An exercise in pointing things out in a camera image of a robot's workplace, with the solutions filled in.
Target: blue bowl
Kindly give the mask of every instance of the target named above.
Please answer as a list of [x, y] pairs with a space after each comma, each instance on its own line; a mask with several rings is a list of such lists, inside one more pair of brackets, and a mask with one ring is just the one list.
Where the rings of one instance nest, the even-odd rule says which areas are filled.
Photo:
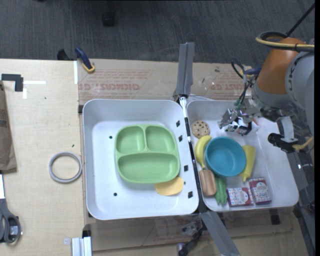
[[205, 148], [206, 166], [219, 177], [239, 175], [246, 167], [246, 154], [241, 145], [229, 137], [216, 137]]

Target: green divided plate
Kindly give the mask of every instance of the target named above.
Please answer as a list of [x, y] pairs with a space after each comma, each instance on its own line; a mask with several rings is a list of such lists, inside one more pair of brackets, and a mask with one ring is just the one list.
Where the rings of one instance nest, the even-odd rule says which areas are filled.
[[176, 139], [161, 125], [123, 127], [116, 134], [114, 154], [120, 176], [131, 183], [168, 182], [180, 170]]

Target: yellow banana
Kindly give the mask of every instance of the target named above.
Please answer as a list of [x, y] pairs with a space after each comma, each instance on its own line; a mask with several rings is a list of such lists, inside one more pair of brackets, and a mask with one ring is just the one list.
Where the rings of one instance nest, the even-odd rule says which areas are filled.
[[202, 169], [206, 168], [204, 164], [204, 152], [211, 138], [212, 137], [210, 135], [200, 137], [194, 147], [195, 160], [201, 165]]

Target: scissors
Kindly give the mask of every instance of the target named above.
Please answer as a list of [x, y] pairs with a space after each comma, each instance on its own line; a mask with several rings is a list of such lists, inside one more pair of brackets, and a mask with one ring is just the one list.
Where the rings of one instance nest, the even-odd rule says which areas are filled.
[[11, 244], [18, 240], [20, 235], [19, 219], [8, 210], [4, 179], [0, 170], [0, 240], [4, 239], [6, 243]]

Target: wooden table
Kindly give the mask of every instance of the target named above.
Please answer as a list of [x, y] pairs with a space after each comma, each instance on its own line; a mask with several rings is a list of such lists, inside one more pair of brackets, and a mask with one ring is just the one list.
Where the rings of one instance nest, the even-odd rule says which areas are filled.
[[[0, 59], [1, 74], [19, 74], [27, 84], [26, 98], [15, 92], [13, 81], [4, 81], [17, 169], [4, 172], [8, 208], [21, 222], [23, 235], [17, 244], [0, 243], [1, 256], [69, 256], [72, 238], [81, 238], [84, 228], [82, 178], [69, 184], [49, 175], [51, 157], [62, 151], [81, 155], [79, 96], [74, 61]], [[77, 163], [61, 157], [55, 173], [70, 178]], [[242, 255], [307, 255], [298, 220], [288, 216], [292, 231], [237, 237]], [[219, 255], [213, 241], [199, 244], [202, 252]], [[94, 252], [101, 256], [177, 255], [177, 245]]]

